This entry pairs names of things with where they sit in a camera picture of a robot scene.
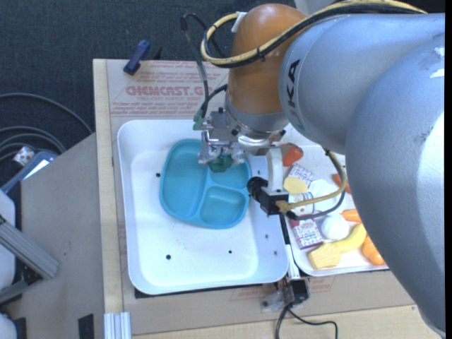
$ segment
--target toy banana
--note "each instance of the toy banana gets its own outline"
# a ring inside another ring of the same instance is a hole
[[[366,236],[367,231],[364,225],[358,223],[347,238],[335,242],[324,242],[308,254],[308,259],[316,270],[334,267],[339,263],[341,254],[360,247]]]

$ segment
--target blue clamp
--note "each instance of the blue clamp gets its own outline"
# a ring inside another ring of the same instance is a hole
[[[134,75],[141,66],[140,60],[146,56],[146,54],[149,52],[149,48],[150,43],[146,40],[141,40],[136,47],[136,51],[133,54],[132,59],[129,60],[123,70],[131,76]]]

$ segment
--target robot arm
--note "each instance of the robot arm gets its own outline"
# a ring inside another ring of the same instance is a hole
[[[287,123],[345,154],[369,236],[445,337],[445,14],[384,0],[345,1],[309,18],[259,6],[240,23],[230,59],[207,52],[218,27],[201,52],[230,77],[225,109],[203,125],[200,162],[226,170],[245,152],[266,153]]]

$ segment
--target wooden surface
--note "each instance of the wooden surface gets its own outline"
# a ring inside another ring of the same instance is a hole
[[[100,189],[100,219],[102,230],[102,262],[105,311],[118,314],[124,310],[119,240],[116,219],[116,199],[112,167],[112,142],[109,121],[109,101],[106,61],[93,62],[97,154]],[[438,338],[421,319],[416,306],[351,311],[327,316],[312,316],[310,321],[335,321],[340,338]],[[135,335],[136,339],[166,338],[274,338],[275,321],[260,321],[231,326],[217,326],[187,331]],[[280,330],[281,338],[334,338],[332,325],[309,326],[291,319],[288,314]]]

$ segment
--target blue plate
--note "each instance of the blue plate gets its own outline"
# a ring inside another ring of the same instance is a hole
[[[247,162],[226,172],[198,163],[201,142],[186,139],[170,150],[160,182],[160,203],[174,218],[215,229],[235,226],[245,216],[251,178]]]

